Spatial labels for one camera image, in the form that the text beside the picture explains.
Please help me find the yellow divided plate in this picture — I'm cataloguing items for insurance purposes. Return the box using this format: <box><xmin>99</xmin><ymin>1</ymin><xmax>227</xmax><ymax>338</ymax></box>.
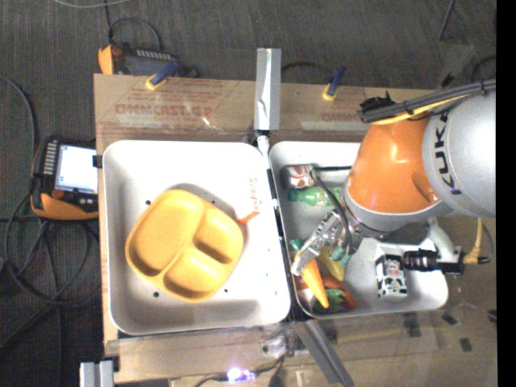
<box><xmin>123</xmin><ymin>188</ymin><xmax>246</xmax><ymax>304</ymax></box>

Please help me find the orange carrot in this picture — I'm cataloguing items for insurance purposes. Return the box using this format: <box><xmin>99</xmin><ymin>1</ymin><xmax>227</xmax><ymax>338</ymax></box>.
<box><xmin>300</xmin><ymin>257</ymin><xmax>331</xmax><ymax>310</ymax></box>

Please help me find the black cylinder on white bracket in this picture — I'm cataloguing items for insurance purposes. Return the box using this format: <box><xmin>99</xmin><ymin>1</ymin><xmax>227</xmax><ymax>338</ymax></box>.
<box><xmin>402</xmin><ymin>218</ymin><xmax>465</xmax><ymax>276</ymax></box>

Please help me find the white plastic tray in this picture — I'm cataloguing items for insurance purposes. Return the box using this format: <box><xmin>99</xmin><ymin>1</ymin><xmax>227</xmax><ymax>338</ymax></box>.
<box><xmin>102</xmin><ymin>139</ymin><xmax>292</xmax><ymax>336</ymax></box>
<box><xmin>268</xmin><ymin>140</ymin><xmax>450</xmax><ymax>321</ymax></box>

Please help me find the orange and white can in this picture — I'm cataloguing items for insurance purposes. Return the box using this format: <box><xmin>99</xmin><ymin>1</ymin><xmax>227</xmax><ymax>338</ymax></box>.
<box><xmin>280</xmin><ymin>164</ymin><xmax>317</xmax><ymax>189</ymax></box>

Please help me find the yellow banana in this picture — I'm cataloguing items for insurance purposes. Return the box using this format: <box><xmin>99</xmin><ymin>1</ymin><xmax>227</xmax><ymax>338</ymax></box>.
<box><xmin>318</xmin><ymin>245</ymin><xmax>347</xmax><ymax>282</ymax></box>

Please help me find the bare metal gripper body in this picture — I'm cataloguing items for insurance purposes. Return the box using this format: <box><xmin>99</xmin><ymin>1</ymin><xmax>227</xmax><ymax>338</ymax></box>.
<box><xmin>306</xmin><ymin>210</ymin><xmax>360</xmax><ymax>257</ymax></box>

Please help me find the red sausage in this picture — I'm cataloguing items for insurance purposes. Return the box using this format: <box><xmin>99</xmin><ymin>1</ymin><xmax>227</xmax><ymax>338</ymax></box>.
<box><xmin>321</xmin><ymin>274</ymin><xmax>358</xmax><ymax>310</ymax></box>

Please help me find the green bottle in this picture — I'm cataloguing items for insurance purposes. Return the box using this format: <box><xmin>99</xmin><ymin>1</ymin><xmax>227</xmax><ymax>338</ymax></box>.
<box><xmin>286</xmin><ymin>186</ymin><xmax>343</xmax><ymax>209</ymax></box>

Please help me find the black and white milk carton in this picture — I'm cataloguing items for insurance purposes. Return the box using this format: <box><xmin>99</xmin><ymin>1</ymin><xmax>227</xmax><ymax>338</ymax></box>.
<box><xmin>374</xmin><ymin>252</ymin><xmax>409</xmax><ymax>299</ymax></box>

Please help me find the small orange pointed piece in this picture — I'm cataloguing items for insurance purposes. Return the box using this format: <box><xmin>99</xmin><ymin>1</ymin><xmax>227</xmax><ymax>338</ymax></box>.
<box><xmin>236</xmin><ymin>210</ymin><xmax>261</xmax><ymax>226</ymax></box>

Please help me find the brown cardboard board red print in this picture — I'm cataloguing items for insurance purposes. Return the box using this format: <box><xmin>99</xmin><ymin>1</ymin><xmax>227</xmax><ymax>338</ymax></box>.
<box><xmin>93</xmin><ymin>73</ymin><xmax>497</xmax><ymax>383</ymax></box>

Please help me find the green broccoli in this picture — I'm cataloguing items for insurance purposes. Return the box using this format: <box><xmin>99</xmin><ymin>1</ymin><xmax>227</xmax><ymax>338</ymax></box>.
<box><xmin>312</xmin><ymin>288</ymin><xmax>347</xmax><ymax>314</ymax></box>

